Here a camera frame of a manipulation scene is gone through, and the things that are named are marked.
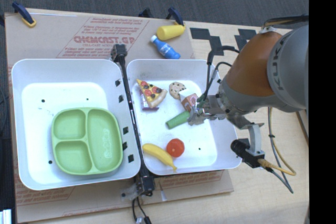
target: green plate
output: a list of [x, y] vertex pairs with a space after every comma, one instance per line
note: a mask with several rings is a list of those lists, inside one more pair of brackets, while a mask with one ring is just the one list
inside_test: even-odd
[[55, 161], [68, 174], [107, 173], [122, 162], [119, 125], [106, 109], [62, 110], [52, 121], [51, 136]]

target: robotic arm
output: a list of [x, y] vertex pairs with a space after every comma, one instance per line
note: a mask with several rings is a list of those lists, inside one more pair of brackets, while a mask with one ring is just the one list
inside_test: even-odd
[[308, 32], [309, 25], [280, 35], [271, 24], [288, 24], [308, 20], [308, 16], [271, 19], [238, 54], [216, 95], [204, 93], [193, 107], [189, 125], [205, 119], [227, 118], [236, 127], [248, 129], [251, 145], [235, 140], [231, 149], [252, 168], [260, 166], [259, 127], [244, 115], [262, 107], [284, 112], [306, 109], [308, 115]]

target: white plastic tray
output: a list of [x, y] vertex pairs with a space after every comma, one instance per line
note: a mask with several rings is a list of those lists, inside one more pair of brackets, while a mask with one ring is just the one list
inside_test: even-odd
[[[159, 104], [158, 110], [142, 110], [136, 79], [145, 80], [168, 92], [170, 83], [178, 81], [201, 96], [206, 86], [205, 60], [134, 60], [128, 64], [127, 74], [141, 143], [153, 143], [165, 149], [171, 139], [179, 138], [185, 144], [185, 152], [174, 159], [176, 173], [231, 169], [241, 163], [241, 159], [230, 148], [237, 134], [228, 120], [205, 120], [203, 124], [192, 126], [184, 123], [169, 130], [165, 122], [185, 111], [180, 100], [174, 99], [169, 93]], [[217, 75], [208, 94], [216, 94], [218, 79]], [[144, 161], [146, 167], [156, 175], [175, 174], [170, 166], [146, 153]]]
[[[103, 59], [25, 59], [13, 66], [12, 82], [18, 170], [28, 188], [43, 190], [120, 180], [139, 172], [132, 119], [121, 71], [115, 63]], [[55, 162], [51, 123], [63, 109], [88, 106], [114, 114], [127, 147], [121, 165], [112, 172], [70, 175]]]

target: toy banana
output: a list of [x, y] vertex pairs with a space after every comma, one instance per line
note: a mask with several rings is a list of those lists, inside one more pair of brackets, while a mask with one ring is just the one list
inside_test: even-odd
[[158, 158], [165, 165], [171, 166], [174, 171], [177, 169], [177, 167], [173, 163], [173, 157], [159, 146], [151, 143], [146, 143], [142, 145], [142, 149], [144, 152]]

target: pizza slice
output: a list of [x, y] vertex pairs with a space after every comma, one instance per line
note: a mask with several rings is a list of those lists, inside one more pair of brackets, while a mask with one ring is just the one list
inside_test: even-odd
[[168, 91], [161, 89], [153, 84], [147, 83], [144, 80], [137, 79], [137, 83], [143, 96], [146, 98], [146, 102], [150, 108], [158, 106], [163, 99], [165, 99]]

